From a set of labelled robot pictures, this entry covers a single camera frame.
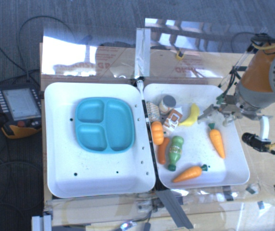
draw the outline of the yellow banana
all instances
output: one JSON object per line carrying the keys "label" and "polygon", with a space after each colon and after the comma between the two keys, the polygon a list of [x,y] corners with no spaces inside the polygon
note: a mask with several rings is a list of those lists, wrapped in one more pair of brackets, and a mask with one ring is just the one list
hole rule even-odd
{"label": "yellow banana", "polygon": [[191,106],[191,112],[188,118],[185,119],[183,122],[180,122],[178,125],[186,126],[186,127],[192,126],[197,121],[197,117],[199,116],[199,114],[200,114],[199,107],[195,103],[193,103]]}

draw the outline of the white container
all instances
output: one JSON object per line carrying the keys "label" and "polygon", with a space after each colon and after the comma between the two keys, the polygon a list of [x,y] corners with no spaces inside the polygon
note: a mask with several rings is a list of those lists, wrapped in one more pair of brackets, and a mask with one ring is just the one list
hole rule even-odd
{"label": "white container", "polygon": [[[216,104],[216,97],[222,90],[211,85],[182,85],[182,84],[149,84],[144,89],[145,101],[159,104],[165,95],[171,95],[176,99],[177,106],[182,108],[182,119],[185,120],[190,112],[190,107],[195,103],[203,110],[211,104]],[[250,177],[249,167],[243,153],[240,139],[232,122],[228,127],[223,126],[224,117],[217,113],[212,115],[207,122],[194,123],[191,127],[177,126],[169,137],[179,135],[184,138],[182,156],[176,163],[176,171],[167,169],[168,155],[166,150],[166,164],[157,163],[159,178],[163,185],[171,189],[189,189],[225,185],[241,185]],[[226,158],[222,159],[209,138],[208,124],[214,122],[223,137]],[[157,157],[158,146],[154,145]],[[191,166],[209,166],[208,171],[202,175],[183,182],[173,183],[172,180],[181,172]]]}
{"label": "white container", "polygon": [[[135,124],[132,148],[117,154],[92,153],[81,148],[75,136],[75,108],[89,97],[112,97],[128,103]],[[48,188],[53,195],[69,198],[142,193],[153,188],[155,174],[145,116],[135,87],[53,83],[45,90],[45,112]]]}

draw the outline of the green bottle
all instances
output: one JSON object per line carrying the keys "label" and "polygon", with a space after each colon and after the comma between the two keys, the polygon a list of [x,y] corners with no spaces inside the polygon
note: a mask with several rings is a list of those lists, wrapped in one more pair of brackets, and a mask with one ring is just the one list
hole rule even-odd
{"label": "green bottle", "polygon": [[175,171],[176,163],[181,157],[182,145],[184,144],[184,139],[181,136],[174,136],[172,138],[172,144],[168,152],[168,158],[170,164],[168,165],[168,170]]}

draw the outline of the gray carpet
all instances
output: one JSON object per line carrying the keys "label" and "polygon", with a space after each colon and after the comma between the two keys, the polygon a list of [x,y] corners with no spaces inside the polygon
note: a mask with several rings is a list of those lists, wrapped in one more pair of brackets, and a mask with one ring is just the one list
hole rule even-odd
{"label": "gray carpet", "polygon": [[[73,38],[83,43],[96,28],[97,33],[121,34],[120,28],[143,27],[145,18],[236,25],[238,33],[263,28],[275,38],[275,0],[0,0],[0,81],[24,74],[22,69],[39,69],[39,43],[46,27],[70,35],[62,21],[75,32]],[[83,31],[88,26],[92,29]],[[134,36],[121,39],[132,45]],[[226,46],[224,51],[244,52],[246,45],[238,44],[244,36],[235,38],[234,47]],[[96,43],[96,37],[92,40],[90,44]],[[31,77],[31,82],[39,83],[38,71]],[[23,76],[3,84],[25,80]],[[41,167],[41,132],[10,140],[0,130],[0,231],[30,231],[31,217],[42,215]]]}

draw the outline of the blue object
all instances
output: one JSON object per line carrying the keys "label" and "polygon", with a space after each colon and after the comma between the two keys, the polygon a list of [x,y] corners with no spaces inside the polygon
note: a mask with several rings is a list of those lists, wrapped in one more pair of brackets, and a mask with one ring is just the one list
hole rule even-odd
{"label": "blue object", "polygon": [[135,140],[131,108],[116,98],[83,99],[75,109],[75,134],[86,151],[125,152]]}

